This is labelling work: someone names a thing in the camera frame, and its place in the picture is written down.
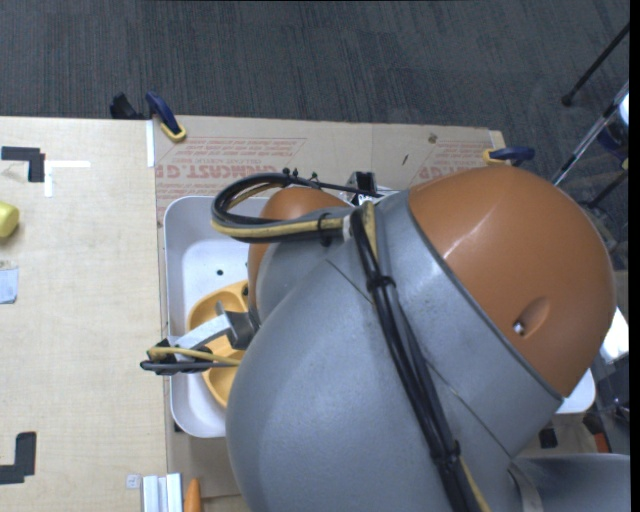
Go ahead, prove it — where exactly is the black cylinder on white bracket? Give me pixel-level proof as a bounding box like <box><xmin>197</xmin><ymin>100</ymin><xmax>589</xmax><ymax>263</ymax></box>
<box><xmin>144</xmin><ymin>318</ymin><xmax>235</xmax><ymax>375</ymax></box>

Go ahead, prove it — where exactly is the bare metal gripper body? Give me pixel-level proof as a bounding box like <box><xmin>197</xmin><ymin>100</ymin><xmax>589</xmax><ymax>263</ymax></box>
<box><xmin>214</xmin><ymin>300</ymin><xmax>262</xmax><ymax>351</ymax></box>

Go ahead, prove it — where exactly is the black block with thin wires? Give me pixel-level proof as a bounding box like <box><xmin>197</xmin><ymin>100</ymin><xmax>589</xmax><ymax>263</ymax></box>
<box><xmin>349</xmin><ymin>170</ymin><xmax>378</xmax><ymax>200</ymax></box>

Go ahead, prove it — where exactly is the yellow rounded block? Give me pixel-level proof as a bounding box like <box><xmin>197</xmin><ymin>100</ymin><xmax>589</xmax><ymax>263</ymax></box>
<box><xmin>0</xmin><ymin>201</ymin><xmax>21</xmax><ymax>239</ymax></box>

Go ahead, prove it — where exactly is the yellow divided plate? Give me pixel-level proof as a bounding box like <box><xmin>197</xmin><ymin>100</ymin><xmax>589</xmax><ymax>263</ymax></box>
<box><xmin>186</xmin><ymin>279</ymin><xmax>251</xmax><ymax>409</ymax></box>

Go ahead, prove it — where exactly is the brown cardboard board red print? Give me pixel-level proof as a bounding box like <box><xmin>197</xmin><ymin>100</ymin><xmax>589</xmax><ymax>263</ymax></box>
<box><xmin>152</xmin><ymin>115</ymin><xmax>507</xmax><ymax>501</ymax></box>

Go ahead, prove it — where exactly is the orange carrot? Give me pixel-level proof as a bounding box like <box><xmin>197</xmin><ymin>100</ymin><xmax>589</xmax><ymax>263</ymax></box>
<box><xmin>183</xmin><ymin>477</ymin><xmax>203</xmax><ymax>512</ymax></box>

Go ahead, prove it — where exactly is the white plastic tray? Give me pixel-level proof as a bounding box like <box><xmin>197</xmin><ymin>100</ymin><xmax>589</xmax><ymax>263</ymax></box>
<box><xmin>553</xmin><ymin>367</ymin><xmax>597</xmax><ymax>415</ymax></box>
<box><xmin>163</xmin><ymin>195</ymin><xmax>274</xmax><ymax>440</ymax></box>

